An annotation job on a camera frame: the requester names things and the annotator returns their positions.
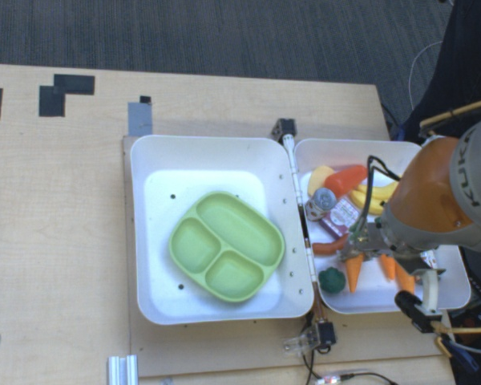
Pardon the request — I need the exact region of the black block with thin wires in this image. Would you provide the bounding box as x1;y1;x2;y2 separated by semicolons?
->
317;320;338;351
270;117;297;140

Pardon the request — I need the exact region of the white plastic tray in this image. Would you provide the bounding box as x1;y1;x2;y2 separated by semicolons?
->
293;137;472;315
129;134;316;326

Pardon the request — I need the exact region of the orange carrot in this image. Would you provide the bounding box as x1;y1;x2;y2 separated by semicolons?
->
344;252;366;294

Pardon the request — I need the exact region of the red orange toy pepper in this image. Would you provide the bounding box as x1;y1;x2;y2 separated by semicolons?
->
324;164;369;201

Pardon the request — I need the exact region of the black cylinder on white bracket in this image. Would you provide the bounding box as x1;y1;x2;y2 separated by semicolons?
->
394;268;447;334

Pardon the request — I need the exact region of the yellow banana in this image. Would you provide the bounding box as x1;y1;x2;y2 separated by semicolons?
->
347;178;402;217

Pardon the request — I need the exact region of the yellow rounded toy food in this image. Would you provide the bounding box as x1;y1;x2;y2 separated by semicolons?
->
307;164;336;198

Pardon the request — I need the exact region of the green divided plate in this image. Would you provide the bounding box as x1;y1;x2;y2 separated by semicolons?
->
168;190;286;304

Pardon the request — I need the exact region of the thin black and white rod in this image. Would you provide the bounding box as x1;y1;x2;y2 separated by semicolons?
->
281;133;321;321

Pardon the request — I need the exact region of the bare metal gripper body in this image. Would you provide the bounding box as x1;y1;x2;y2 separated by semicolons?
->
338;221;398;263

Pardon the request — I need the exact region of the purple and white carton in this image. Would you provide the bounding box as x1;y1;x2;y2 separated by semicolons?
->
319;196;362;241

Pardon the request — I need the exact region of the small can with grey lid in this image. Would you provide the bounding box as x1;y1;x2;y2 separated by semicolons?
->
304;187;338;222

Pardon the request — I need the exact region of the green broccoli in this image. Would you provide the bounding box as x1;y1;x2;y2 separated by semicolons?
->
317;266;347;294

